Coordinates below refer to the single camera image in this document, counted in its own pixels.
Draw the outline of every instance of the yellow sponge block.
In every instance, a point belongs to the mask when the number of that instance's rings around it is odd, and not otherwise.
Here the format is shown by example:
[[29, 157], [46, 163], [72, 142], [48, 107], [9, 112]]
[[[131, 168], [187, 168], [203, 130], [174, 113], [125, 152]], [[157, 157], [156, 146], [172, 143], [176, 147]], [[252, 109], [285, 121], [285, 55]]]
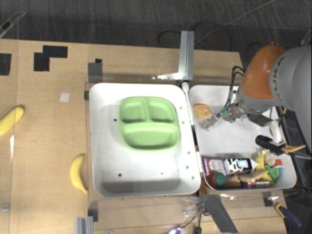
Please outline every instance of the yellow sponge block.
[[0, 120], [0, 136], [9, 131], [24, 115], [24, 109], [16, 107]]

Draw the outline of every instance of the wooden tabletop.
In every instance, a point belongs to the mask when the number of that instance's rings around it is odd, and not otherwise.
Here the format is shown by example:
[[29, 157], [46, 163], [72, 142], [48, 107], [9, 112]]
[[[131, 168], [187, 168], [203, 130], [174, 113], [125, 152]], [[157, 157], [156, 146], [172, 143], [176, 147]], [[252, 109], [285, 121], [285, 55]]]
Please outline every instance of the wooden tabletop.
[[[50, 58], [49, 72], [34, 72], [34, 53], [42, 53], [43, 45], [67, 46], [68, 57]], [[86, 217], [89, 207], [88, 196], [74, 188], [69, 178], [74, 158], [87, 152], [84, 90], [88, 63], [102, 59], [105, 77], [150, 79], [177, 72], [179, 50], [2, 39], [0, 53], [12, 54], [10, 75], [0, 76], [0, 118], [15, 105], [25, 108], [15, 129], [0, 137], [0, 151], [5, 150], [0, 153], [0, 204], [11, 207], [9, 212], [0, 212], [0, 234], [73, 234], [75, 218]], [[226, 83], [234, 65], [241, 66], [238, 53], [195, 51], [194, 77], [198, 82]], [[60, 101], [62, 93], [70, 94], [69, 102]], [[12, 135], [13, 160], [7, 153]], [[222, 202], [240, 233], [286, 233], [282, 218], [273, 207], [264, 206], [261, 195], [224, 196]], [[285, 205], [281, 191], [272, 195]], [[115, 234], [165, 234], [188, 220], [181, 214], [180, 197], [166, 201], [167, 208], [144, 204], [155, 209], [144, 221], [109, 203], [111, 221], [105, 226], [95, 223], [97, 234], [108, 228]], [[164, 209], [171, 219], [161, 217]], [[196, 222], [186, 233], [193, 233]], [[202, 218], [201, 226], [203, 233], [219, 233], [210, 216]]]

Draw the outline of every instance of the white sticker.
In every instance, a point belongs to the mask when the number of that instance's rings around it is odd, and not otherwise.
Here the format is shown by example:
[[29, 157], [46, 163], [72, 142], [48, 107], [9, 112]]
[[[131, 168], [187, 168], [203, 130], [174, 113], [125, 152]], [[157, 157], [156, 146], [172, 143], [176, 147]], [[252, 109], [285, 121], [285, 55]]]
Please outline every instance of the white sticker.
[[70, 93], [62, 93], [60, 95], [60, 102], [69, 102]]

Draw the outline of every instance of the blue tool handle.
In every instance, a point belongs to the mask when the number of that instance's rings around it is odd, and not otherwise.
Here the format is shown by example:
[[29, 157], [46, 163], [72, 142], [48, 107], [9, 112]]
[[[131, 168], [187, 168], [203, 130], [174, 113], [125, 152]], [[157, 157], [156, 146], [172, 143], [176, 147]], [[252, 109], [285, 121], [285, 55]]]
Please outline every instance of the blue tool handle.
[[288, 209], [279, 206], [278, 209], [285, 216], [285, 218], [293, 225], [294, 228], [299, 229], [302, 225], [300, 220]]

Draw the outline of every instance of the metal bracket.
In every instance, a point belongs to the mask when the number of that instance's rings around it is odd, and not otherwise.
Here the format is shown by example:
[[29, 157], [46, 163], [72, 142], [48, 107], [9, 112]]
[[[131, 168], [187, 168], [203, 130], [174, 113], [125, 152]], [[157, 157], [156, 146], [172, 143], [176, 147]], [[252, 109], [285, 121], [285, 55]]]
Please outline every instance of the metal bracket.
[[177, 73], [157, 76], [158, 79], [192, 80], [194, 63], [194, 32], [182, 31], [179, 69]]
[[93, 217], [86, 218], [76, 217], [75, 219], [75, 234], [93, 234]]

